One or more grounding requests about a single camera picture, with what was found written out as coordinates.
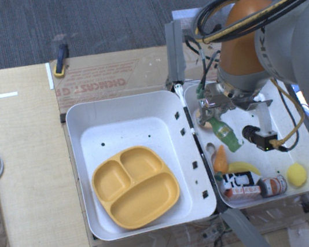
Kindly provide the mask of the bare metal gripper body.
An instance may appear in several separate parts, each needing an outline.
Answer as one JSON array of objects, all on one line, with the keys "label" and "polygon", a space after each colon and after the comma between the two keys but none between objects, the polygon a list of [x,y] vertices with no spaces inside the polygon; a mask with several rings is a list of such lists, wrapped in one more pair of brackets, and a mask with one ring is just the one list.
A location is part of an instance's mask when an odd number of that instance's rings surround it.
[{"label": "bare metal gripper body", "polygon": [[207,83],[203,93],[202,104],[208,110],[244,109],[256,103],[256,91],[240,90],[228,83]]}]

